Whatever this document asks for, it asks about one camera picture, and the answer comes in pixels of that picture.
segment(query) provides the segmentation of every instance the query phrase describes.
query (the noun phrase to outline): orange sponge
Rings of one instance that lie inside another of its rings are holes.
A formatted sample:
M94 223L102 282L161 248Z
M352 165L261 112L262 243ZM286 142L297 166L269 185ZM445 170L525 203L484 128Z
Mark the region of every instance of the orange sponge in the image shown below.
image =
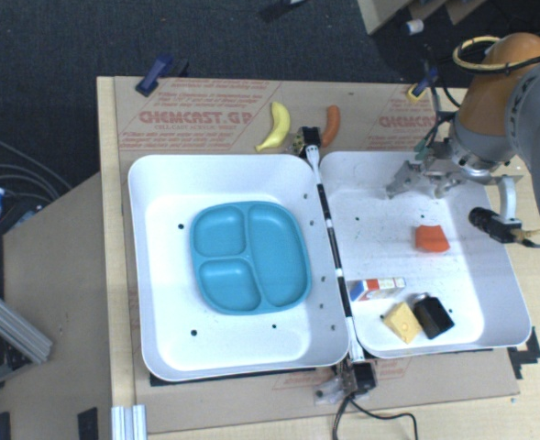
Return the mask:
M434 253L443 253L450 248L441 225L420 225L416 228L416 247Z

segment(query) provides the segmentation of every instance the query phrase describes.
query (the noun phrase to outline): black clip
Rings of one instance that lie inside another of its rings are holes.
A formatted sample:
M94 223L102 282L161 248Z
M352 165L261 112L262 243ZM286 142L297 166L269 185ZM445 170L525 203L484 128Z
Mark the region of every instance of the black clip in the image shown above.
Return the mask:
M135 89L143 94L149 96L158 87L158 78L166 75L173 76L186 76L186 69L188 68L187 60L180 60L175 65L173 64L174 58L169 54L161 54L149 69L148 74L141 80Z

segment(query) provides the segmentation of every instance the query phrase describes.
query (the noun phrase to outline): yellow cheese block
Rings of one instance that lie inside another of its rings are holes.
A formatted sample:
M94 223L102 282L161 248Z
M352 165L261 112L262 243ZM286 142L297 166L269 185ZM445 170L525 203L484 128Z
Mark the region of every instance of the yellow cheese block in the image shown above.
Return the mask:
M394 306L383 322L406 344L409 344L423 330L410 306L405 302Z

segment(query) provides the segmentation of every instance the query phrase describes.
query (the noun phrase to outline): banana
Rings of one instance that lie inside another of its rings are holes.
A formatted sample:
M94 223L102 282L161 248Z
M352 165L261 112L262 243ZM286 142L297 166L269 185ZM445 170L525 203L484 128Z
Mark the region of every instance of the banana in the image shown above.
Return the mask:
M277 101L272 102L271 116L273 117L273 128L266 139L259 145L256 145L256 151L279 147L288 135L288 132L290 132L290 113L285 105Z

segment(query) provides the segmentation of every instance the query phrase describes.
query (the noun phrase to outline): blue plate compartment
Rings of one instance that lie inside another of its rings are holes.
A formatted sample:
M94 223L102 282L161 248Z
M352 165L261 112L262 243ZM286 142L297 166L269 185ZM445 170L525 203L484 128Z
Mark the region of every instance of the blue plate compartment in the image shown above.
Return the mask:
M264 314L302 302L308 253L293 215L269 202L209 207L193 220L190 249L204 299L224 314Z

